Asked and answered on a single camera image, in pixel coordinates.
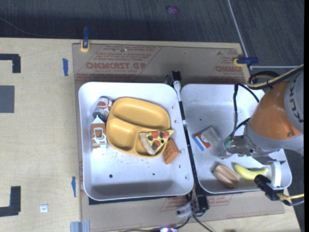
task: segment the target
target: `table surface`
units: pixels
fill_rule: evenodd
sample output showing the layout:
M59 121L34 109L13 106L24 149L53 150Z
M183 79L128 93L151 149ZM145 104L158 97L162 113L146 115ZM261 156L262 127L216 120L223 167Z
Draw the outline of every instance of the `table surface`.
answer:
M1 231L70 231L71 221L82 220L72 43L80 40L0 39L0 53L19 54L22 68L21 74L12 73L12 62L0 61L0 85L15 86L14 113L0 113L0 207L9 206L10 187L21 186L21 212L18 216L0 217ZM63 58L68 60L68 76L64 75ZM71 186L73 176L77 197ZM48 204L49 211L41 213L40 204ZM206 224L217 232L300 231L294 209L284 209L280 215ZM202 230L197 223L180 229Z

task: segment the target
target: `black corner marker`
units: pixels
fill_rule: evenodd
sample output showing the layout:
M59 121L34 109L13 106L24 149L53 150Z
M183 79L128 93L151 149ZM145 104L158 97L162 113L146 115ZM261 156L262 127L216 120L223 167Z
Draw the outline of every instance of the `black corner marker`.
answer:
M10 205L0 207L0 217L16 216L20 212L21 188L11 187Z
M20 56L18 54L0 54L0 60L12 61L12 73L20 73Z

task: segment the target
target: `blue clip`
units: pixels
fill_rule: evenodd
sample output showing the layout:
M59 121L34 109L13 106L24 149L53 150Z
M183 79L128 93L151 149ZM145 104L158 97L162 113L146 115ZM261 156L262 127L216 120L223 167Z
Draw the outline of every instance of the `blue clip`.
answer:
M84 29L84 39L82 40L82 43L81 43L81 50L83 52L89 51L89 46L90 46L89 34L90 34L89 27L86 26Z
M247 64L248 66L252 64L256 64L259 62L259 59L256 57L248 57L248 58L239 58L237 59L237 64Z

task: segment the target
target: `yellow banana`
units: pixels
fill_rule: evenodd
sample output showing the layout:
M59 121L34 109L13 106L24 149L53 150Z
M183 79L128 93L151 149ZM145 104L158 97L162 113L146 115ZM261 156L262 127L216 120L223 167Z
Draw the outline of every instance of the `yellow banana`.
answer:
M246 179L246 180L254 180L254 178L259 175L259 174L266 174L269 169L268 168L263 168L261 170L257 170L257 171L252 171L249 169L244 168L243 166L240 166L238 164L234 164L234 170L235 172L241 176L242 178Z

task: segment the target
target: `pizza slice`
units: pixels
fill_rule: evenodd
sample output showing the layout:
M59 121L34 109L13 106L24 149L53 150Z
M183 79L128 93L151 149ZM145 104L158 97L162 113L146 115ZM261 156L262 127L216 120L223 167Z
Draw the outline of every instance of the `pizza slice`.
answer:
M140 141L149 155L158 152L172 135L174 130L156 130L140 133Z

